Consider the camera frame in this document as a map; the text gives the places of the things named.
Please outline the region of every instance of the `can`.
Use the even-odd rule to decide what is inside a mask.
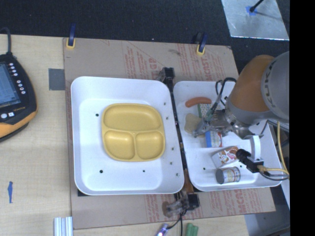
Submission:
[[[239,182],[241,173],[237,167],[221,168],[216,171],[216,179],[219,184]]]

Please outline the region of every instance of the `blue marker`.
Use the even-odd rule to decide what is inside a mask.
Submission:
[[[10,204],[13,203],[12,202],[12,192],[13,192],[13,182],[10,181],[9,186],[8,186]]]

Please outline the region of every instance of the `wooden table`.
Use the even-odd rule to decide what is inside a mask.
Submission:
[[[7,36],[0,35],[0,54]],[[38,114],[14,137],[0,144],[0,235],[52,236],[55,217],[71,216],[65,91],[49,90],[49,68],[63,69],[63,38],[12,36],[12,53],[34,85]],[[12,203],[8,186],[13,182]],[[198,236],[248,235],[244,216],[183,221]],[[74,230],[75,236],[150,236],[161,223]],[[168,236],[180,235],[180,223]]]

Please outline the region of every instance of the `cardboard sheet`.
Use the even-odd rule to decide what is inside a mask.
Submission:
[[[101,39],[76,39],[74,49],[63,40],[67,107],[71,206],[74,229],[143,224],[177,220],[163,215],[162,204],[174,195],[85,196],[74,182],[70,86],[80,76],[156,79],[163,67],[173,67],[174,82],[217,81],[238,77],[233,53],[226,46]],[[183,219],[232,216],[275,211],[270,188],[199,192],[200,207]]]

